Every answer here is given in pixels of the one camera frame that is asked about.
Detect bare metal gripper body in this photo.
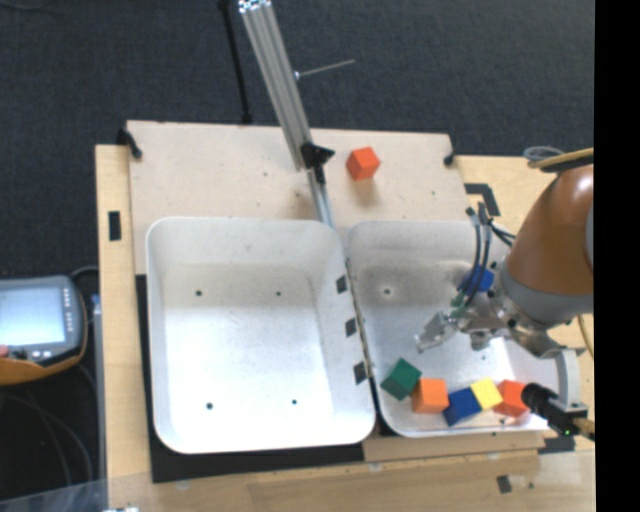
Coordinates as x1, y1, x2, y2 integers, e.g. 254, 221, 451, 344
451, 293, 569, 359

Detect green cube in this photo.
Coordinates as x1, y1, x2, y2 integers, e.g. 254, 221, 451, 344
379, 357, 423, 402

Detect white plastic tray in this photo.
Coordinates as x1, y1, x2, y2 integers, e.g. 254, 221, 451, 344
145, 215, 378, 456
344, 219, 552, 439

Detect orange cube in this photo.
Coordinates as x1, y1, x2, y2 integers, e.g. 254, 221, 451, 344
410, 377, 450, 415
345, 146, 382, 182

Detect blue cube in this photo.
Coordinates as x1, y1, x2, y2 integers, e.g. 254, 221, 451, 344
442, 387, 484, 428

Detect yellow cube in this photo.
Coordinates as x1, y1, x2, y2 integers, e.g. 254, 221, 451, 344
469, 378, 504, 412

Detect red cube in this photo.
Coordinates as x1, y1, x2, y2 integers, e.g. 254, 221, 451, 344
492, 379, 531, 419

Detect pale wood board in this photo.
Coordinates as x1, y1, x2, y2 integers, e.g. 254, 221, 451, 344
125, 119, 547, 463

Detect black cylinder on white bracket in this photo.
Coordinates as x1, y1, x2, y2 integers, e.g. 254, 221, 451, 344
520, 348, 590, 438

